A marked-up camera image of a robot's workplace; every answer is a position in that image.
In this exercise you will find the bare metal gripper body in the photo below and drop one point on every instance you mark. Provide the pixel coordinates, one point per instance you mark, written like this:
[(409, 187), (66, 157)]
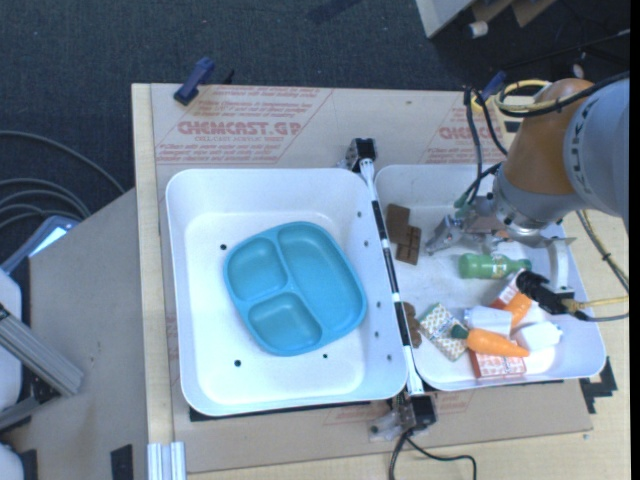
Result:
[(520, 228)]

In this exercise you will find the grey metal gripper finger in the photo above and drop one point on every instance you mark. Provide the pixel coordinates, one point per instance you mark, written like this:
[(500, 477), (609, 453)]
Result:
[(440, 244), (450, 224)]

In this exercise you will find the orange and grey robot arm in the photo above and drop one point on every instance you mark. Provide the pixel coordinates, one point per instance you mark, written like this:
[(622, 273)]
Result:
[(545, 158)]

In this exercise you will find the brown chocolate bar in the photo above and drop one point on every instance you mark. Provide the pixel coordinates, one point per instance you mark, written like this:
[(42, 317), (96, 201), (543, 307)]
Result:
[(409, 248), (397, 218)]

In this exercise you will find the white plastic tray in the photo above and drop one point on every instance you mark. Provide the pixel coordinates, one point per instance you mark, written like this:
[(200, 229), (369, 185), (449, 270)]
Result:
[(435, 283), (200, 318)]

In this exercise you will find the green plastic bottle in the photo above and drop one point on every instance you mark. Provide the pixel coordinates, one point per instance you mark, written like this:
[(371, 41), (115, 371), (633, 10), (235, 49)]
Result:
[(480, 265)]

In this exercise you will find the thin black and white rod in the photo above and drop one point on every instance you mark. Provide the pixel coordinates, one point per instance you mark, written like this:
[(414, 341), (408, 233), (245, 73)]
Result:
[(385, 248)]

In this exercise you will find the orange and white carton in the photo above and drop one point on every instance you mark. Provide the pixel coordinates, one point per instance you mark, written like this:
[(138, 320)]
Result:
[(507, 293)]

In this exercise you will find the patterned cracker packet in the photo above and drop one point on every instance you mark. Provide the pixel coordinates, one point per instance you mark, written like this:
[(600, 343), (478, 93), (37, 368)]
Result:
[(440, 328)]

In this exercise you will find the brown biscuit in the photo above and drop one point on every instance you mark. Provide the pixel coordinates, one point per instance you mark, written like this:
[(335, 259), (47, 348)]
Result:
[(413, 325)]

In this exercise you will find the white bottle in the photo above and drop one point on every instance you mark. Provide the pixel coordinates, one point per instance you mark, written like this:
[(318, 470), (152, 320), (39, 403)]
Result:
[(487, 319), (540, 335)]

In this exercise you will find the orange carrot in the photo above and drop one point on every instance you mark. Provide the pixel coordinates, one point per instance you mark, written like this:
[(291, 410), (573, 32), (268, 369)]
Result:
[(495, 343)]

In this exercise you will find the orange box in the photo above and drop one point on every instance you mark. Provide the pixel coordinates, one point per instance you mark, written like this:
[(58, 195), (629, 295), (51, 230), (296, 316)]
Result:
[(497, 365)]

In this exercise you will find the blue divided plate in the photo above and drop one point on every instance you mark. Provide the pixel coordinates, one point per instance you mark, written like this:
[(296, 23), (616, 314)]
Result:
[(295, 288)]

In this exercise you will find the brown cardboard board red print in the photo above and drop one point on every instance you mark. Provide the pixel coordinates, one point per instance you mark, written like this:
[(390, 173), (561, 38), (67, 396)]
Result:
[(310, 123)]

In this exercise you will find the black cylinder on white bracket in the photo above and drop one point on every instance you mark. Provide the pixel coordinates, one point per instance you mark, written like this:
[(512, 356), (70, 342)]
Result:
[(542, 293)]

